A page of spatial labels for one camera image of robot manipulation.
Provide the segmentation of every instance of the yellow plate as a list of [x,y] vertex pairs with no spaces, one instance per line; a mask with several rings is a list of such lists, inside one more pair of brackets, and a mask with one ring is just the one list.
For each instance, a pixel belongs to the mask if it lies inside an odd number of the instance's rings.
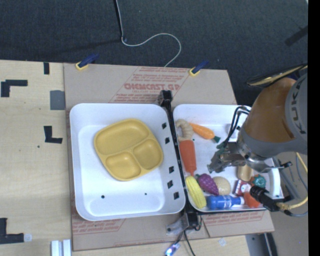
[[157,168],[164,155],[148,126],[138,119],[113,123],[94,137],[104,167],[117,180],[130,181]]

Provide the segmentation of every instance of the cardboard sheet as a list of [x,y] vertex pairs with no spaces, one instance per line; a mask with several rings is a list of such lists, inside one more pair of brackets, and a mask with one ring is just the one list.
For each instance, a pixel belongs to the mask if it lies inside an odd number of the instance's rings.
[[[69,112],[80,103],[156,103],[161,90],[170,90],[174,108],[180,104],[236,104],[226,70],[203,69],[189,76],[186,68],[142,67],[90,64],[78,71],[64,64],[65,106],[68,132],[68,158],[71,192],[73,250],[121,247],[175,241],[166,225],[180,215],[169,214],[103,221],[82,219],[75,207]],[[218,238],[271,232],[274,226],[266,210],[204,215],[200,231],[189,239]]]

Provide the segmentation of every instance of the blue and yellow clamp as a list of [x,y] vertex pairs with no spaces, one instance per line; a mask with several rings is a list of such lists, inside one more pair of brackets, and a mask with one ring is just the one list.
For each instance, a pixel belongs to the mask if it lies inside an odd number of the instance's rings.
[[82,71],[88,67],[88,64],[94,63],[97,58],[99,58],[99,54],[90,54],[88,57],[75,64],[75,67],[77,70]]
[[208,65],[209,61],[205,60],[203,62],[201,62],[199,65],[191,68],[189,70],[189,75],[192,77],[195,77],[196,75],[199,74],[200,70],[203,69],[206,65]]

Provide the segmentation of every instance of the corn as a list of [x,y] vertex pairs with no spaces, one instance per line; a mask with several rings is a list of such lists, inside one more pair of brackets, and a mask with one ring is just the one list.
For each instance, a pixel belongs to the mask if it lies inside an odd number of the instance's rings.
[[188,176],[185,178],[185,184],[196,207],[199,209],[205,207],[207,201],[197,180],[193,176]]

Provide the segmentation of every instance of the wooden table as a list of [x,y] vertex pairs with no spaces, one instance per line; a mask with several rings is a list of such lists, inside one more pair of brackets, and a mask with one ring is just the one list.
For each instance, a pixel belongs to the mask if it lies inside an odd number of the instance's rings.
[[[0,81],[27,80],[0,97],[0,218],[7,234],[32,241],[0,244],[0,255],[50,255],[50,243],[72,238],[65,110],[51,110],[50,91],[64,91],[62,63],[0,60]],[[44,126],[62,143],[45,142]],[[196,255],[249,256],[244,235],[190,241]],[[74,251],[72,255],[164,255],[171,243]],[[177,256],[191,255],[185,241]]]

